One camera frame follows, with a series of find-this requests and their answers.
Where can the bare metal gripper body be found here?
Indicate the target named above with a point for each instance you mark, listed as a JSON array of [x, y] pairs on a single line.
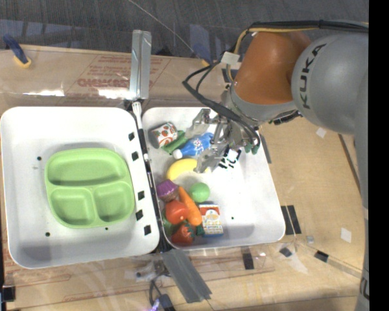
[[235, 131]]

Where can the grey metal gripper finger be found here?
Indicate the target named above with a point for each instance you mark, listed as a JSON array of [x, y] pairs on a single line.
[[202, 118], [210, 159]]

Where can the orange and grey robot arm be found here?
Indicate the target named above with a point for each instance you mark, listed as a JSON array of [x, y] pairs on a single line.
[[327, 83]]

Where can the blue bottle with white cap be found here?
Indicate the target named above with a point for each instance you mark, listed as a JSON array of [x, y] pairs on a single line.
[[194, 146]]

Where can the yellow banana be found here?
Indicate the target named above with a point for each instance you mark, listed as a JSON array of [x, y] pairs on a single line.
[[181, 168]]

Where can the green round fruit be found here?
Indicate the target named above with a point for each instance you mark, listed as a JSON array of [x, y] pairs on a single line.
[[199, 192]]

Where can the green carton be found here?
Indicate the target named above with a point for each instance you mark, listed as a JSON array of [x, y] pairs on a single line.
[[176, 142]]

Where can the white can with red print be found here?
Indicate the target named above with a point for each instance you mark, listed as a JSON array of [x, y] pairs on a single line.
[[163, 134]]

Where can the orange carrot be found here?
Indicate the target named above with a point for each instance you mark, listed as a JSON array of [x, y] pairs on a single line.
[[191, 207]]

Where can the purple cupcake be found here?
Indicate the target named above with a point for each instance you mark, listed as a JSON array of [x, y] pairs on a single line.
[[167, 189]]

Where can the white plastic tray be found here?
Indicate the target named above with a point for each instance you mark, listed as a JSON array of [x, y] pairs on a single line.
[[26, 173], [249, 199]]

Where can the white and orange juice carton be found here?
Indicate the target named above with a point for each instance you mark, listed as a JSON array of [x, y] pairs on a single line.
[[211, 220]]

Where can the orange-red pepper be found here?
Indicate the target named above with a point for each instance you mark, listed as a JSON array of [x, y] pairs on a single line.
[[175, 212]]

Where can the red strawberry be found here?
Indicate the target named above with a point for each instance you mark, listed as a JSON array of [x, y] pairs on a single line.
[[182, 235]]

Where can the green divided plate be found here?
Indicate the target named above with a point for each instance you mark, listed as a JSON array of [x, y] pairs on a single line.
[[87, 186]]

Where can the brown cardboard board, red print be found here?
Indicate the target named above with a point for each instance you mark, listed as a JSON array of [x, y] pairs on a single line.
[[68, 76]]

